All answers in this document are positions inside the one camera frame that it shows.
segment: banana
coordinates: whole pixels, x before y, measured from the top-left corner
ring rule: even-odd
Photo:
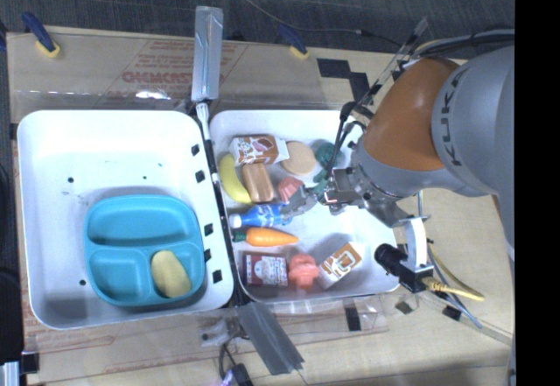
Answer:
[[[231,154],[226,154],[220,159],[218,174],[221,185],[232,200],[241,202],[241,204],[252,204],[249,192],[237,177],[234,157]]]

